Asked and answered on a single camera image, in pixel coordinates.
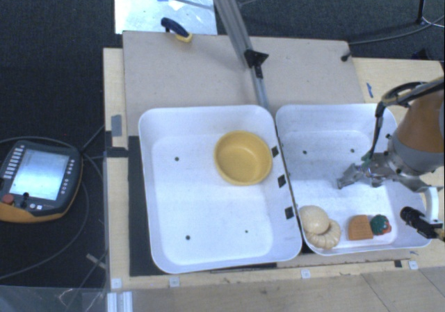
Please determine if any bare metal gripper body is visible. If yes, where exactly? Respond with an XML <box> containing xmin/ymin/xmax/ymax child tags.
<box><xmin>360</xmin><ymin>151</ymin><xmax>443</xmax><ymax>194</ymax></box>

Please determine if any white plastic tray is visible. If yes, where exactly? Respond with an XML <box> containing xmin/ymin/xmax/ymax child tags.
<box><xmin>138</xmin><ymin>104</ymin><xmax>303</xmax><ymax>275</ymax></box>
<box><xmin>275</xmin><ymin>103</ymin><xmax>432</xmax><ymax>257</ymax></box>

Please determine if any green and red toy vegetable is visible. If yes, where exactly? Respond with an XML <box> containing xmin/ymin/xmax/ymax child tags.
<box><xmin>369</xmin><ymin>213</ymin><xmax>393</xmax><ymax>236</ymax></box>

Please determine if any orange bread slice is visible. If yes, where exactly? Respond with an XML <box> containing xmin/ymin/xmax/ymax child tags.
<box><xmin>347</xmin><ymin>214</ymin><xmax>375</xmax><ymax>242</ymax></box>

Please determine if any cream round bread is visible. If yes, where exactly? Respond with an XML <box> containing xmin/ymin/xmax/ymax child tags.
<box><xmin>298</xmin><ymin>204</ymin><xmax>331</xmax><ymax>236</ymax></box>

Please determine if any cream ridged doughnut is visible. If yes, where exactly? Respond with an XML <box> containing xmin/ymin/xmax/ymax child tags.
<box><xmin>305</xmin><ymin>218</ymin><xmax>343</xmax><ymax>249</ymax></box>

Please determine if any yellow bowl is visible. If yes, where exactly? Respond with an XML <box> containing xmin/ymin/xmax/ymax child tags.
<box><xmin>213</xmin><ymin>130</ymin><xmax>274</xmax><ymax>187</ymax></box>

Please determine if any brown cardboard board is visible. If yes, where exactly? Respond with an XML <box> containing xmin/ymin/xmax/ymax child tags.
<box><xmin>122</xmin><ymin>30</ymin><xmax>412</xmax><ymax>269</ymax></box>

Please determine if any black cylinder on white bracket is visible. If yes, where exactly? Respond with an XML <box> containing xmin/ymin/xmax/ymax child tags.
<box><xmin>399</xmin><ymin>186</ymin><xmax>445</xmax><ymax>240</ymax></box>

